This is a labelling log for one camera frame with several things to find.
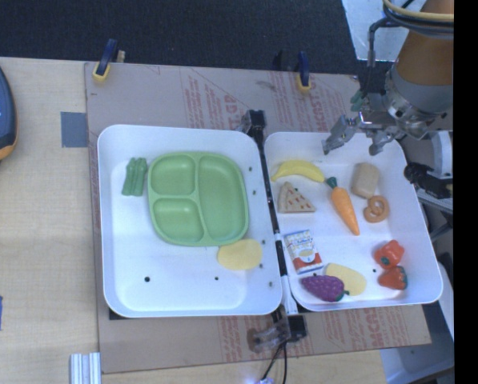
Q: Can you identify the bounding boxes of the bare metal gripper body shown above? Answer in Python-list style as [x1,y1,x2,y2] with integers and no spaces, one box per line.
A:
[357,93,448,142]

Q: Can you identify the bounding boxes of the beige bread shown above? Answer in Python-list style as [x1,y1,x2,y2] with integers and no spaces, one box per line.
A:
[350,162,381,200]

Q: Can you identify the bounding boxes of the yellow banana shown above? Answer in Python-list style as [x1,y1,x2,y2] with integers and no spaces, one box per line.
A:
[270,158,327,184]

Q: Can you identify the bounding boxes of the orange pretzel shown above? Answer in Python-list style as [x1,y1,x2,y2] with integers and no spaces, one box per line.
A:
[362,194,391,225]

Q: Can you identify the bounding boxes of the orange carrot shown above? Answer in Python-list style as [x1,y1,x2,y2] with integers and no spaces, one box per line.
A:
[325,176,361,237]

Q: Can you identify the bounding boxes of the beige pizza slice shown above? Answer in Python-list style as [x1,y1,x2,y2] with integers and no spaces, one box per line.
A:
[277,180,317,214]

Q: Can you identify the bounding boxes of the orange bell pepper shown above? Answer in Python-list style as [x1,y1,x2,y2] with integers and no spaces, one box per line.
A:
[373,239,406,271]

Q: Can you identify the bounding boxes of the white plastic tray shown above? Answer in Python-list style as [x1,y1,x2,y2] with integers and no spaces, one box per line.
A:
[97,123,284,319]
[263,130,444,313]

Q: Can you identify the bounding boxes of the thin black and white rod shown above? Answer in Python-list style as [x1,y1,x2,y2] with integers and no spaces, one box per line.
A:
[256,132,300,316]

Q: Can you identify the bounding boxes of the white and red carton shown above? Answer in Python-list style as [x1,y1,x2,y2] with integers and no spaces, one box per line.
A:
[283,229,325,276]

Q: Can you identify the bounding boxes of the red strawberry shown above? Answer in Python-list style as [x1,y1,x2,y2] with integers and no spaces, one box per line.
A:
[377,265,409,291]

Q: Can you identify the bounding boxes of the green divided plate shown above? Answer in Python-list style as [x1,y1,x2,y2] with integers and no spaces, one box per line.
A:
[147,150,251,248]

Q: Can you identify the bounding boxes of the yellow oval chip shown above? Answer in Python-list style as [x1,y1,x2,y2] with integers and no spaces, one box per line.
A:
[323,262,368,297]
[216,238,263,272]

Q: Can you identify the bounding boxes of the purple grapes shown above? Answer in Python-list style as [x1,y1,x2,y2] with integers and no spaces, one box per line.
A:
[300,274,351,304]

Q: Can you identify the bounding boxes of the brown cardboard board red print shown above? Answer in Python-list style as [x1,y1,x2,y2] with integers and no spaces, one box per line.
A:
[83,62,433,375]

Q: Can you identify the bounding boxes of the green asparagus bundle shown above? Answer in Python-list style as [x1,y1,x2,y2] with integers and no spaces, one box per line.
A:
[120,156,149,197]

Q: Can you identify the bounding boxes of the black cylinder on white bracket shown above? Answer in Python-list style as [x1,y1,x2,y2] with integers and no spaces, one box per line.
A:
[403,130,455,200]

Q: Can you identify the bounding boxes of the black block with thin wires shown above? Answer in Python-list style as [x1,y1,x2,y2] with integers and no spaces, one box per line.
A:
[241,109,267,136]
[277,314,308,342]

